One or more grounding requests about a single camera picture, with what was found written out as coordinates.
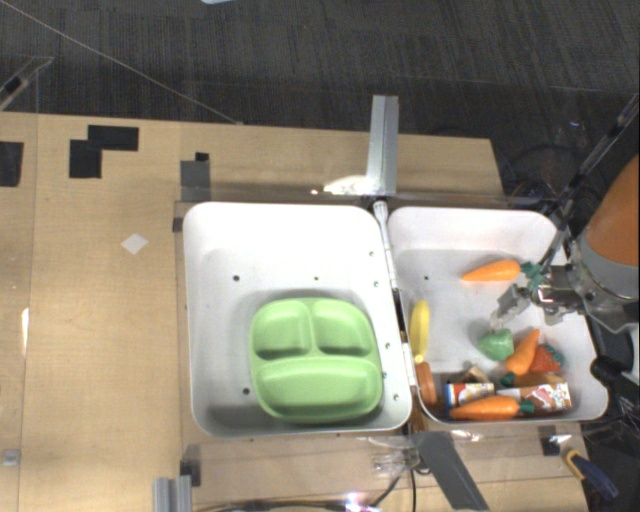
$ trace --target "green plate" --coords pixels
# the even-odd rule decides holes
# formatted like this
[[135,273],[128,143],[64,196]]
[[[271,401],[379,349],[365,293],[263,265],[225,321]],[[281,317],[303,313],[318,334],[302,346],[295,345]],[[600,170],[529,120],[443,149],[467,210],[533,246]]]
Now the green plate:
[[371,412],[382,397],[373,328],[353,304],[286,299],[251,322],[251,377],[262,408],[291,423],[335,423]]

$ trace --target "white tray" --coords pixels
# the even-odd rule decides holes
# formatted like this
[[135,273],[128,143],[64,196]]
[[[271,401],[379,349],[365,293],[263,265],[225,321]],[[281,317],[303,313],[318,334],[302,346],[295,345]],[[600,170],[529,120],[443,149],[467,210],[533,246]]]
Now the white tray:
[[[387,431],[407,421],[411,392],[373,216],[350,206],[203,203],[189,210],[183,233],[192,410],[206,433]],[[260,408],[251,389],[253,315],[273,300],[318,296],[365,311],[380,350],[383,398],[350,424],[283,423]]]
[[[426,299],[431,310],[426,360],[437,385],[463,371],[467,363],[478,364],[494,379],[501,374],[500,366],[486,358],[476,342],[489,330],[489,315],[511,283],[470,283],[460,276],[503,257],[537,262],[554,234],[547,218],[526,211],[406,207],[391,215],[389,236],[406,312],[410,314],[420,299]],[[565,262],[558,255],[554,263]],[[570,411],[551,420],[522,421],[591,420],[604,413],[608,395],[589,371],[596,353],[583,317],[567,315],[549,327],[542,310],[530,306],[507,327],[516,339],[531,327],[540,328],[541,341],[561,351],[562,375],[573,401]]]

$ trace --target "wooden tabletop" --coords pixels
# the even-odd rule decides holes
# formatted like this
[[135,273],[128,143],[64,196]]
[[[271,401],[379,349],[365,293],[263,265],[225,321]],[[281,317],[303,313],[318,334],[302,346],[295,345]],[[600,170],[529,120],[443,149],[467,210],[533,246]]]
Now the wooden tabletop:
[[[90,124],[138,127],[139,148],[103,151],[101,179],[70,179],[70,140],[86,140]],[[150,511],[153,480],[177,476],[184,452],[171,229],[180,161],[208,153],[216,183],[319,187],[364,174],[368,134],[0,113],[0,141],[25,144],[20,186],[0,188],[0,449],[22,452],[19,466],[0,467],[0,509]],[[400,136],[398,167],[404,189],[502,190],[486,140]],[[148,241],[135,255],[121,246],[134,234]],[[577,426],[563,428],[580,447]],[[579,482],[534,438],[461,445],[492,510],[586,510]],[[279,497],[273,482],[317,494],[313,471],[211,446],[229,499],[252,497],[247,477],[263,479],[253,482],[263,496]],[[364,478],[353,473],[341,478]],[[449,509],[433,477],[418,485],[418,510]],[[206,490],[194,496],[203,508]],[[403,479],[384,510],[409,510],[410,499]]]

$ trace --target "white diamond sticker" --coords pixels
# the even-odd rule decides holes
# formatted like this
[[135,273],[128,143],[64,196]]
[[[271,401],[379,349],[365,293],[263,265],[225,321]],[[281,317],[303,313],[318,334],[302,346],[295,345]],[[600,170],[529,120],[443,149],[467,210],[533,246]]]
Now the white diamond sticker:
[[147,240],[145,237],[139,235],[138,233],[134,233],[120,245],[122,245],[122,247],[124,247],[131,254],[135,255],[138,254],[140,250],[148,243],[149,240]]

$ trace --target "yellow banana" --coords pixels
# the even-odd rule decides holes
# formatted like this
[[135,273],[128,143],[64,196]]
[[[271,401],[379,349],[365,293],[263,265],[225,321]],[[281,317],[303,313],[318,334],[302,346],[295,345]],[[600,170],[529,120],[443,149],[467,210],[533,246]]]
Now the yellow banana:
[[419,300],[411,312],[409,322],[409,343],[415,362],[420,364],[424,361],[429,343],[429,323],[431,313],[427,301]]

